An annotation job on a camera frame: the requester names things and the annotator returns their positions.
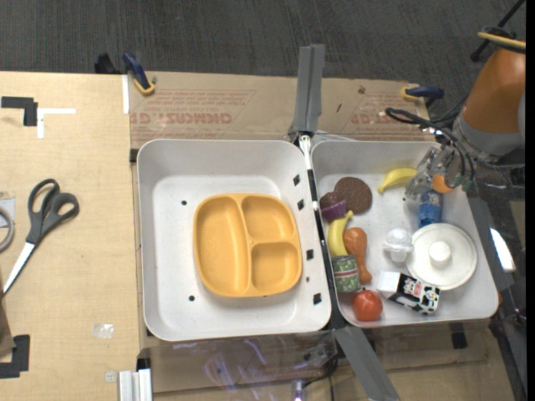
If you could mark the cow print milk carton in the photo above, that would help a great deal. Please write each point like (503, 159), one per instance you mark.
(414, 294)

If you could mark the grey tape roll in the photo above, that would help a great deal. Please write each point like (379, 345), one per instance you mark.
(9, 230)

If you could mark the brown cardboard board red print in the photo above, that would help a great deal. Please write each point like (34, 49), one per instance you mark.
(217, 111)

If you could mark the red tomato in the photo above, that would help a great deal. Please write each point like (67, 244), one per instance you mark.
(367, 305)

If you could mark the white pot lid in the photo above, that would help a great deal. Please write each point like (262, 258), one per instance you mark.
(443, 255)

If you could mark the brown round biscuit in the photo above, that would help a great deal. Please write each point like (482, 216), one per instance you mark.
(355, 192)

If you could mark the orange chicken drumstick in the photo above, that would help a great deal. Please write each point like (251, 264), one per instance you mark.
(356, 245)

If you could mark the white plastic tray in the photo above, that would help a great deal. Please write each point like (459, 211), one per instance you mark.
(390, 213)
(175, 232)

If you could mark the orange fruit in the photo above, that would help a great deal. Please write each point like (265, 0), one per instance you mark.
(441, 185)

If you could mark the orange divided plate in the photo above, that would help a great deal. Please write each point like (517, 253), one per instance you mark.
(225, 245)

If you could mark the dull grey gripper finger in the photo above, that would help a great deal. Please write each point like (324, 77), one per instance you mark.
(426, 187)
(414, 188)

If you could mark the green and red can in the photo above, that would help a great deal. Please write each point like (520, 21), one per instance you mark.
(346, 274)

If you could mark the yellow banana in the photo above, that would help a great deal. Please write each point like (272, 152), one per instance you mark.
(397, 177)
(336, 236)

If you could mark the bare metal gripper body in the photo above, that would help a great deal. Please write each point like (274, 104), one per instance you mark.
(439, 162)

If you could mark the purple cupcake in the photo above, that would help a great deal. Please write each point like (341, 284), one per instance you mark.
(333, 209)

